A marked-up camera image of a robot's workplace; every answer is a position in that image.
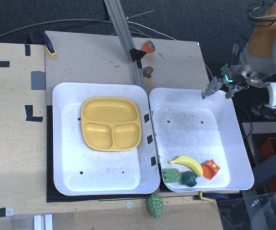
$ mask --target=white tray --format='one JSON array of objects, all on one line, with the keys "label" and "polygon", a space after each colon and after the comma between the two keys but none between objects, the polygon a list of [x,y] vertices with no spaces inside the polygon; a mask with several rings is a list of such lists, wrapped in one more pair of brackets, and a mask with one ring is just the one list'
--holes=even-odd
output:
[{"label": "white tray", "polygon": [[165,183],[174,192],[247,190],[254,178],[231,99],[225,92],[202,99],[202,90],[156,88],[150,92],[155,139],[161,168],[190,169],[169,164],[186,155],[203,164],[211,159],[220,167],[211,179],[198,177],[196,186]]},{"label": "white tray", "polygon": [[[144,89],[136,85],[61,83],[52,97],[54,184],[59,192],[82,196],[149,194],[157,190],[160,172]],[[93,97],[127,98],[136,104],[142,127],[136,148],[106,152],[86,145],[78,119],[84,102]]]}]

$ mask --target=gray tape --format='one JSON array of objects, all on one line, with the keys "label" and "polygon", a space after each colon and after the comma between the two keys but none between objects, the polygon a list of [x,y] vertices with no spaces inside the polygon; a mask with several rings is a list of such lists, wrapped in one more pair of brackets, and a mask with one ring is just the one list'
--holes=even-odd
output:
[{"label": "gray tape", "polygon": [[31,72],[32,90],[46,89],[46,73],[42,71]]}]

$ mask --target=toy banana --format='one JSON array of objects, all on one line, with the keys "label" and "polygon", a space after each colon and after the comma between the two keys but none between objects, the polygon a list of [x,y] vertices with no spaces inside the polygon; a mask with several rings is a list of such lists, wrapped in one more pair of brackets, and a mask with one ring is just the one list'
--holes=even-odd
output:
[{"label": "toy banana", "polygon": [[173,163],[186,165],[187,167],[192,169],[193,172],[197,174],[197,176],[203,176],[202,166],[200,165],[200,163],[197,160],[195,160],[191,157],[188,157],[185,155],[179,156],[175,160],[169,161],[169,164],[173,164]]}]

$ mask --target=teal light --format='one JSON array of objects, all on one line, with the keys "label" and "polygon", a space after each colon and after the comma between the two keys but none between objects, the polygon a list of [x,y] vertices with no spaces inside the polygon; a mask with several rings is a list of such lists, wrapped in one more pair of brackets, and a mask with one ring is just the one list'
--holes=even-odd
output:
[{"label": "teal light", "polygon": [[227,75],[225,75],[225,79],[226,79],[227,82],[233,82],[233,80],[229,80],[229,79],[228,79],[228,76],[227,76]]}]

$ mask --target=dark green toy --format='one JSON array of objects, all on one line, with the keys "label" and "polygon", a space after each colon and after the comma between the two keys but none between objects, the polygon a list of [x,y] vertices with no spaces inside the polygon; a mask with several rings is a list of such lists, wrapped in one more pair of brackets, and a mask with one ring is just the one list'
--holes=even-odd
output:
[{"label": "dark green toy", "polygon": [[175,169],[175,168],[162,169],[162,173],[163,173],[163,180],[166,183],[177,182],[181,179],[178,169]]},{"label": "dark green toy", "polygon": [[182,175],[182,184],[187,185],[189,187],[193,187],[196,185],[196,178],[197,178],[197,174],[191,171],[186,171],[183,175]]},{"label": "dark green toy", "polygon": [[147,205],[150,213],[156,218],[160,218],[163,209],[162,197],[159,194],[151,194],[147,198]]}]

